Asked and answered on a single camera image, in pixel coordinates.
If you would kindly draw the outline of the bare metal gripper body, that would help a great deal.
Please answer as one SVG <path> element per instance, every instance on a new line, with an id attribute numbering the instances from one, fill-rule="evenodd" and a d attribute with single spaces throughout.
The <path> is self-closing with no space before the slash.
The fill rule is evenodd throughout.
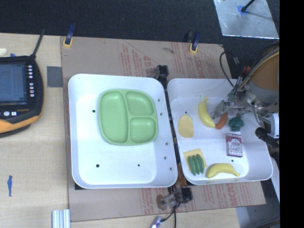
<path id="1" fill-rule="evenodd" d="M 266 115 L 266 91 L 254 89 L 231 90 L 228 93 L 231 108 L 246 109 L 258 116 Z"/>

